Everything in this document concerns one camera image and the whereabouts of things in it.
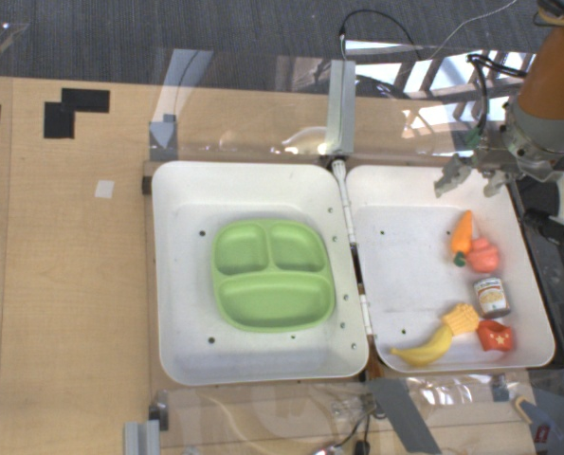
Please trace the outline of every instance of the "yellow banana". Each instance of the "yellow banana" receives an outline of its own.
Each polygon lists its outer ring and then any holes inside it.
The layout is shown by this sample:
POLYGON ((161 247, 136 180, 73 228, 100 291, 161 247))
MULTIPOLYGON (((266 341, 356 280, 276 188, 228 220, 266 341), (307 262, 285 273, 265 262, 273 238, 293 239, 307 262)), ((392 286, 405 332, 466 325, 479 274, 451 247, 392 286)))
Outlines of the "yellow banana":
POLYGON ((450 348, 452 342, 452 330, 443 324, 431 338, 419 347, 412 349, 391 349, 391 353, 399 355, 402 359, 414 367, 423 367, 439 359, 450 348))

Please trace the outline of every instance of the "orange carrot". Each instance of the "orange carrot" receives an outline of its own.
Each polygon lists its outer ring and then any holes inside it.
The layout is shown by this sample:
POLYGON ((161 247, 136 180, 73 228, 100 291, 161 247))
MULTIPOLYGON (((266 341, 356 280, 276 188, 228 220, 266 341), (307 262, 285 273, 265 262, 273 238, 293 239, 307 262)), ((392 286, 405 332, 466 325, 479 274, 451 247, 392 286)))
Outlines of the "orange carrot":
POLYGON ((468 210, 452 233, 450 249, 454 254, 454 264, 465 265, 465 257, 471 251, 471 236, 473 235, 473 212, 468 210))

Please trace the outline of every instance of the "white tray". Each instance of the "white tray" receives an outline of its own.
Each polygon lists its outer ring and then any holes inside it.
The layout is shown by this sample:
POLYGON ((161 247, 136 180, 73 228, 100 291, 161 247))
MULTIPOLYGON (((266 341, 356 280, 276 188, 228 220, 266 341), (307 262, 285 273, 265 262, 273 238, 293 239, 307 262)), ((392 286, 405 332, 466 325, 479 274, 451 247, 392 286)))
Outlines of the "white tray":
POLYGON ((347 177, 364 287, 380 357, 402 373, 486 371, 547 364, 554 337, 506 190, 486 198, 485 181, 472 173, 458 189, 436 198, 439 169, 372 167, 347 177), (477 307, 473 282, 485 277, 452 264, 448 231, 472 209, 479 233, 499 247, 495 276, 502 279, 512 312, 499 319, 512 327, 514 350, 485 352, 475 333, 455 337, 447 354, 416 369, 391 347, 425 341, 457 302, 477 307))
POLYGON ((172 379, 199 386, 346 377, 363 369, 368 344, 330 173, 309 165, 171 162, 155 173, 153 201, 159 353, 172 379), (317 327, 246 332, 218 312, 209 269, 216 232, 233 221, 267 217, 302 221, 326 246, 336 307, 317 327))

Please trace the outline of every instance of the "green divided plate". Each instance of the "green divided plate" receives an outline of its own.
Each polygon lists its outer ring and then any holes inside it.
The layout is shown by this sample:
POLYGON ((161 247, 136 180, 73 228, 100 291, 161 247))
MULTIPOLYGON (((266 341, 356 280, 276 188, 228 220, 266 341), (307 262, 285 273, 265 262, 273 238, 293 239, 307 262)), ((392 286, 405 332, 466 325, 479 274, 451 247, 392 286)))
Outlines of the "green divided plate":
POLYGON ((231 325, 251 332, 307 329, 335 307, 319 235, 296 221, 259 219, 223 227, 211 257, 214 295, 231 325))

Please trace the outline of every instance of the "gray carpet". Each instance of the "gray carpet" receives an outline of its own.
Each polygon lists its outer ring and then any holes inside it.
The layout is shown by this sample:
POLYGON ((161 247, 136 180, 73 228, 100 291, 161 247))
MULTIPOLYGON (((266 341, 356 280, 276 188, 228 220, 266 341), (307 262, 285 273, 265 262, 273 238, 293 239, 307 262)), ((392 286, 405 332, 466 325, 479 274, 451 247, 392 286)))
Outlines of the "gray carpet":
MULTIPOLYGON (((337 33, 354 9, 393 15, 415 42, 436 45, 462 20, 510 0, 0 0, 0 21, 30 23, 17 76, 150 82, 161 48, 338 58, 337 33)), ((536 50, 536 0, 470 24, 451 46, 536 50)), ((393 23, 358 15, 348 37, 406 41, 393 23)))

